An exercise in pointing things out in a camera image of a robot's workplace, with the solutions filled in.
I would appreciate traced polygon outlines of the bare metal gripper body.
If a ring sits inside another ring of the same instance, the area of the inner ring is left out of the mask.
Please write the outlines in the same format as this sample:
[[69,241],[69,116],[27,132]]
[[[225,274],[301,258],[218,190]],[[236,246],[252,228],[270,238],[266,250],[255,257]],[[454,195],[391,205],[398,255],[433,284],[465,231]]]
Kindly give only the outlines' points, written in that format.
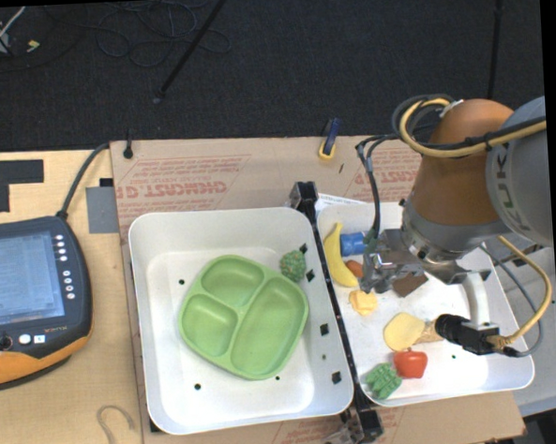
[[414,230],[385,229],[370,256],[372,273],[382,278],[447,273],[455,256]]

